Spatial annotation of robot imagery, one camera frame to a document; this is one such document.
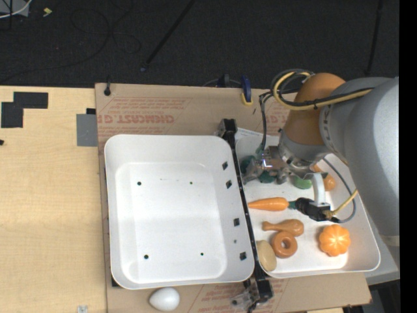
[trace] white cable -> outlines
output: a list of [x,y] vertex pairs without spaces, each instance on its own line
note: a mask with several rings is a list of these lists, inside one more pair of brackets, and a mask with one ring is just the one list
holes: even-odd
[[[17,10],[16,12],[13,12],[12,15],[19,14],[21,11],[25,10],[31,4],[31,2],[32,2],[32,0],[28,0],[26,2],[26,5],[24,5],[23,7],[21,7],[21,9]],[[0,18],[9,18],[9,17],[10,17],[10,13],[9,14],[6,14],[6,15],[0,16]]]

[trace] black connector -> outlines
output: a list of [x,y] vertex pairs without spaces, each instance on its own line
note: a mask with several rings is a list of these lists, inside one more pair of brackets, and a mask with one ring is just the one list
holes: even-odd
[[330,210],[330,204],[324,203],[317,206],[313,200],[301,197],[295,201],[295,209],[317,222],[322,222],[328,220],[323,211]]

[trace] blue clamp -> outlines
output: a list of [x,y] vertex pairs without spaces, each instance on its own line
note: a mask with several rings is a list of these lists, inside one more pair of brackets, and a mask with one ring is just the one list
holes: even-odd
[[251,106],[253,104],[252,91],[250,89],[249,79],[245,76],[240,77],[241,86],[243,88],[242,101],[245,106]]

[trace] light wood surface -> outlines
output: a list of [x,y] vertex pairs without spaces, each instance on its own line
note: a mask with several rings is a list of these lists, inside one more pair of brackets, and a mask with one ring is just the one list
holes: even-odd
[[24,109],[23,128],[0,128],[0,311],[106,311],[97,147],[78,147],[76,115],[94,89],[47,91],[46,110]]

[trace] toy carrot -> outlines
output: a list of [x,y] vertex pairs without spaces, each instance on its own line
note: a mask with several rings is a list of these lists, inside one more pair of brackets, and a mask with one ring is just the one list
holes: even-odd
[[271,197],[248,203],[250,209],[282,211],[288,208],[289,202],[284,197]]

